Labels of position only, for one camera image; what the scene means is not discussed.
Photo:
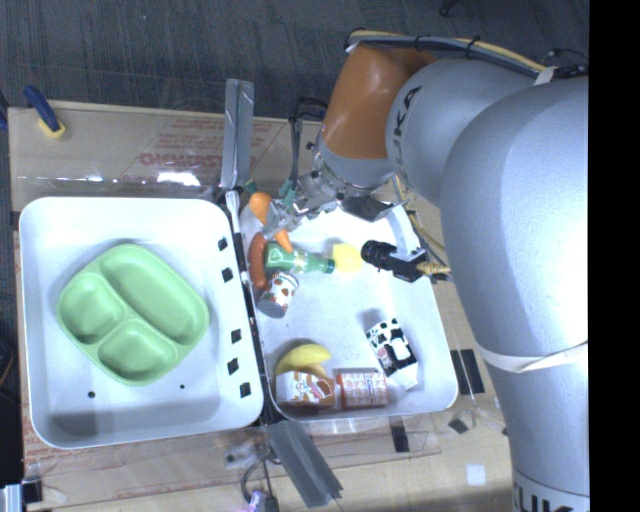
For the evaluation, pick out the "orange packet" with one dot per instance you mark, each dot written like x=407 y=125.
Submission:
x=363 y=389

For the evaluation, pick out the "white can with brown spots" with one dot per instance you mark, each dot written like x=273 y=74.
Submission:
x=281 y=295

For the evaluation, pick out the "yellow lemon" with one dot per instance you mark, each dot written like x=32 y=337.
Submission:
x=348 y=258

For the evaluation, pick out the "white plastic tray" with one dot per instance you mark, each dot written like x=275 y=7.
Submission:
x=340 y=320
x=65 y=410

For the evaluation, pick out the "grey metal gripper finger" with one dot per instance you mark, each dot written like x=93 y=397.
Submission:
x=273 y=217
x=295 y=216

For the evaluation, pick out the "green divided plate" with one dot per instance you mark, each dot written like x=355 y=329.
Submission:
x=145 y=285

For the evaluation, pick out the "white and brown carton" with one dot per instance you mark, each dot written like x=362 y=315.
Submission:
x=305 y=389

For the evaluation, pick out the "green bottle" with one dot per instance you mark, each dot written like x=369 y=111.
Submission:
x=290 y=259

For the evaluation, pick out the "orange carrot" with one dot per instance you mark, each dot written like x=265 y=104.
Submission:
x=259 y=204

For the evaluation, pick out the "brown cardboard board red print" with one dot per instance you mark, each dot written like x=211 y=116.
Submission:
x=100 y=145

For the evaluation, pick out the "black and white carton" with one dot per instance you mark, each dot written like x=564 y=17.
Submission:
x=392 y=347

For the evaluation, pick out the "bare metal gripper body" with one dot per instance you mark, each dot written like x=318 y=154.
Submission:
x=322 y=192

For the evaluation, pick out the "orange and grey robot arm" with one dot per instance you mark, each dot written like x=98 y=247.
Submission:
x=500 y=210

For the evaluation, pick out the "brown sausage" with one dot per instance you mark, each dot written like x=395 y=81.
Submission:
x=258 y=260

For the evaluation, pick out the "black cylinder on white bracket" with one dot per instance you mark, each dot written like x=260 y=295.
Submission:
x=382 y=254

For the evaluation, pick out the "yellow banana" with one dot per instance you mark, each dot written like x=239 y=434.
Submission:
x=302 y=356

